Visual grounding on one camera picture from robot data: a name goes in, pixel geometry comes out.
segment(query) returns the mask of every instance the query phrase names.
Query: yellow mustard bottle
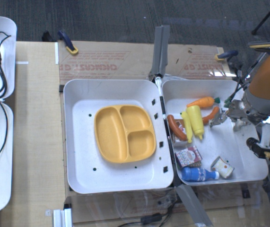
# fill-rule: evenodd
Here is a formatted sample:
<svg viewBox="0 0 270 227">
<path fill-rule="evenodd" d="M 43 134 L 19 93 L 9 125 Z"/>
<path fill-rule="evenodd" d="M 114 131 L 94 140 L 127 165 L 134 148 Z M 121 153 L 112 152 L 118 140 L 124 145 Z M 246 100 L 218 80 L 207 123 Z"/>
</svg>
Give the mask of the yellow mustard bottle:
<svg viewBox="0 0 270 227">
<path fill-rule="evenodd" d="M 200 107 L 197 105 L 190 106 L 186 108 L 186 112 L 190 118 L 194 135 L 198 136 L 200 140 L 202 140 L 204 134 L 204 126 Z"/>
<path fill-rule="evenodd" d="M 191 143 L 192 142 L 192 125 L 191 125 L 190 117 L 188 116 L 188 113 L 186 111 L 183 111 L 181 113 L 181 117 L 183 118 L 183 121 L 184 121 L 187 142 Z"/>
</svg>

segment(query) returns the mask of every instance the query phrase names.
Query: yellow plate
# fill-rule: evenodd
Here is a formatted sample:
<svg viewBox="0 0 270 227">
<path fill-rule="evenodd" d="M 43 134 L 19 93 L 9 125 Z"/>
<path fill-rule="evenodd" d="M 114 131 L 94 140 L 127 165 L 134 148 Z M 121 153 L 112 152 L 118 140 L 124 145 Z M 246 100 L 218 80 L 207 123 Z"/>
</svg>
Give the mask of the yellow plate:
<svg viewBox="0 0 270 227">
<path fill-rule="evenodd" d="M 140 161 L 156 150 L 148 113 L 135 105 L 113 105 L 95 115 L 95 136 L 102 157 L 113 163 Z"/>
</svg>

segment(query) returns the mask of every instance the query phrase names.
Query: white can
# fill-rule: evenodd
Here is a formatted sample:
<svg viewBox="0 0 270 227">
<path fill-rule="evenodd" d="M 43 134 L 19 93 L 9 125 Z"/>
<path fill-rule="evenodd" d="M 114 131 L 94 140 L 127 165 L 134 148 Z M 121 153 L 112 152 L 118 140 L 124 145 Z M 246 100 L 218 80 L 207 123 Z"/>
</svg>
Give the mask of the white can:
<svg viewBox="0 0 270 227">
<path fill-rule="evenodd" d="M 225 179 L 228 178 L 235 169 L 229 163 L 224 161 L 220 156 L 214 160 L 210 167 L 212 170 L 218 171 L 219 174 Z"/>
</svg>

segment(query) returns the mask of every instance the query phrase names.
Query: hot dog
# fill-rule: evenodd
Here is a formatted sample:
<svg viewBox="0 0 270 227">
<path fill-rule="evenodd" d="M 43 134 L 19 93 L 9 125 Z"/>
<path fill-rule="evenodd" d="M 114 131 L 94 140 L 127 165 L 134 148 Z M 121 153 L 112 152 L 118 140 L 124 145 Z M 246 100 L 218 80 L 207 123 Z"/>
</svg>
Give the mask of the hot dog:
<svg viewBox="0 0 270 227">
<path fill-rule="evenodd" d="M 182 141 L 186 141 L 187 140 L 186 134 L 184 134 L 182 132 L 182 130 L 178 127 L 178 125 L 176 124 L 176 122 L 174 120 L 174 117 L 171 114 L 169 114 L 167 116 L 167 121 L 168 121 L 169 127 L 174 132 L 174 134 L 176 135 L 176 137 L 178 137 Z"/>
</svg>

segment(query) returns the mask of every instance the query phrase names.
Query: blue clamp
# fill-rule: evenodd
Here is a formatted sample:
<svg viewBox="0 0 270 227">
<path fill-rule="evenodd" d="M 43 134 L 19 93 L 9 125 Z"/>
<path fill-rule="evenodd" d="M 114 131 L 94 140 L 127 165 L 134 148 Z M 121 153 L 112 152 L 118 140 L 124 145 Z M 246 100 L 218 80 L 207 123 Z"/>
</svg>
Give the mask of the blue clamp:
<svg viewBox="0 0 270 227">
<path fill-rule="evenodd" d="M 73 45 L 72 41 L 65 32 L 59 30 L 58 35 L 60 39 L 64 40 L 66 48 L 71 54 L 75 55 L 78 53 L 78 49 L 76 48 L 76 46 Z"/>
<path fill-rule="evenodd" d="M 216 61 L 224 61 L 226 58 L 232 58 L 233 56 L 237 56 L 238 55 L 238 51 L 227 51 L 224 52 L 222 54 L 216 54 L 215 55 L 215 60 Z"/>
</svg>

